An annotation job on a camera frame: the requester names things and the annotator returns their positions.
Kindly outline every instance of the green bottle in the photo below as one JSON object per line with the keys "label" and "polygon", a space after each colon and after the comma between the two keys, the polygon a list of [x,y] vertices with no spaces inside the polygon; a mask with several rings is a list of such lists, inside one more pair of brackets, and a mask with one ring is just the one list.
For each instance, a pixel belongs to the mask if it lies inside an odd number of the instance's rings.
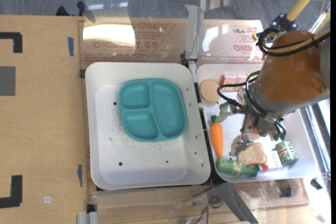
{"label": "green bottle", "polygon": [[241,175],[257,176],[258,173],[257,168],[250,168],[241,162],[231,161],[230,159],[223,159],[223,158],[218,158],[216,160],[216,168],[219,172],[234,176],[241,176]]}

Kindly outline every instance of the bread slice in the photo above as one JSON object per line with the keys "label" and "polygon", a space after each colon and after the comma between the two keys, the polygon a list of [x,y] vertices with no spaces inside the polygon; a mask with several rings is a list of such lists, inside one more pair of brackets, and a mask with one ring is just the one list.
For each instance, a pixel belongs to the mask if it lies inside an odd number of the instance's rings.
{"label": "bread slice", "polygon": [[249,146],[244,151],[241,151],[238,155],[238,161],[248,165],[261,165],[265,164],[267,160],[262,144],[256,142]]}

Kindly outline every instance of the wooden table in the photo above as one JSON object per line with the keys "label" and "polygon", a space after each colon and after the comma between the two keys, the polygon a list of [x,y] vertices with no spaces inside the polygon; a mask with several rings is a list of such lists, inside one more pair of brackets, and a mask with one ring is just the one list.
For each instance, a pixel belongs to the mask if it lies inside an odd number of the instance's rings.
{"label": "wooden table", "polygon": [[[94,188],[87,169],[85,84],[79,76],[82,22],[82,17],[73,16],[0,16],[0,32],[19,32],[23,37],[23,51],[16,53],[13,40],[0,39],[0,67],[15,67],[15,93],[0,95],[0,205],[9,201],[6,198],[17,199],[11,190],[15,188],[12,176],[22,177],[22,200],[16,200],[19,206],[0,208],[0,223],[76,223],[76,214],[87,211]],[[310,206],[299,179],[293,184],[297,192],[291,199],[268,200],[268,204],[253,189],[275,191],[271,183],[238,184],[236,189],[259,223],[320,223],[325,215]],[[149,191],[137,195],[144,200]],[[129,193],[118,191],[111,194],[116,200],[99,203],[124,214],[129,210]],[[106,215],[101,216],[99,223],[110,223]],[[238,221],[225,205],[209,219],[211,223]],[[181,220],[139,218],[137,223]]]}

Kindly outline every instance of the wooden surface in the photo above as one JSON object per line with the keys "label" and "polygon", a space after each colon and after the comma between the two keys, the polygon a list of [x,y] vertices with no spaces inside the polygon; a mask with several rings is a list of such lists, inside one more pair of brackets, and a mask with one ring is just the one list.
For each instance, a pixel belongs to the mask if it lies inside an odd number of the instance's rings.
{"label": "wooden surface", "polygon": [[[0,198],[9,197],[12,175],[23,177],[23,202],[0,209],[0,223],[76,223],[76,214],[86,212],[81,19],[0,16],[0,31],[23,36],[21,54],[13,53],[12,40],[0,39],[0,66],[16,67],[15,96],[0,96]],[[44,195],[52,202],[45,204]]]}

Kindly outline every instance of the round beige disc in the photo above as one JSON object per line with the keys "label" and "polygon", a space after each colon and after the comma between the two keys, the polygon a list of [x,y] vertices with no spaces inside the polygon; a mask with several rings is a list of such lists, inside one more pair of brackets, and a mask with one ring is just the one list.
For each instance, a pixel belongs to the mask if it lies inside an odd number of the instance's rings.
{"label": "round beige disc", "polygon": [[218,87],[219,84],[216,81],[203,81],[201,86],[199,87],[202,98],[210,103],[216,103],[219,100],[219,95],[217,93]]}

